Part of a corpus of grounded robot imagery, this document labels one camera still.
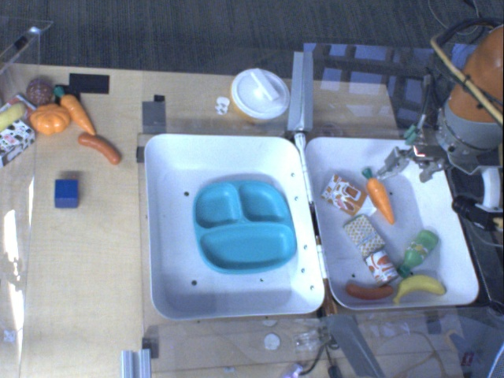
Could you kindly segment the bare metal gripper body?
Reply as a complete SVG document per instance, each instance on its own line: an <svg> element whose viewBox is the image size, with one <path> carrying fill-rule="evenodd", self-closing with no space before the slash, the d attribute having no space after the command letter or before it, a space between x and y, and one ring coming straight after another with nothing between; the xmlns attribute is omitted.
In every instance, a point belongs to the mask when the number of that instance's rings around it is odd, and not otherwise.
<svg viewBox="0 0 504 378"><path fill-rule="evenodd" d="M454 167L463 172L477 172L480 168L478 153L479 151L470 146L455 143L445 146L417 143L407 150L406 158L424 169L430 167L441 170Z"/></svg>

